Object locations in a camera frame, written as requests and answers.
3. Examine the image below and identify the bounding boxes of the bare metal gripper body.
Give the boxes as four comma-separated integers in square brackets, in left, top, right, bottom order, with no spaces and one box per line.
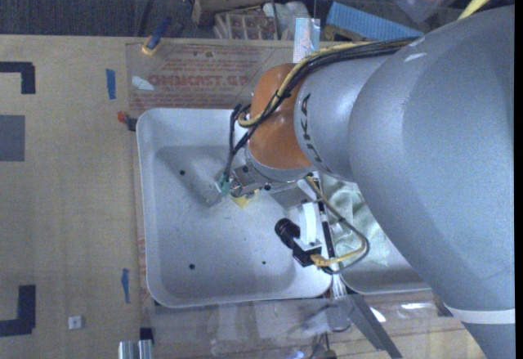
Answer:
[227,163,271,198]

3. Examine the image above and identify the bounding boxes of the yellow block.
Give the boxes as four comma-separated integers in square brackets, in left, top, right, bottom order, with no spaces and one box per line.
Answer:
[230,191,257,209]

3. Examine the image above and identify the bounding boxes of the white plastic tray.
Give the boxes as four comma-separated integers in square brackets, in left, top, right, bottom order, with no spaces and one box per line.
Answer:
[318,173,434,296]
[135,107,333,309]

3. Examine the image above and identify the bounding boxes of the pale green cloth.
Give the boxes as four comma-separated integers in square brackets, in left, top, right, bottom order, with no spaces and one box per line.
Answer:
[320,174,392,269]

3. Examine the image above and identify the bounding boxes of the brown cardboard board, red print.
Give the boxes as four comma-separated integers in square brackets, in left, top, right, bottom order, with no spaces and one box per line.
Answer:
[125,40,487,359]

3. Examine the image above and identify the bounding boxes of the black cylinder on white bracket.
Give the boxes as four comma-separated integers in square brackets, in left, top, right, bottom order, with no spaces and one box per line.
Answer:
[274,201,328,268]

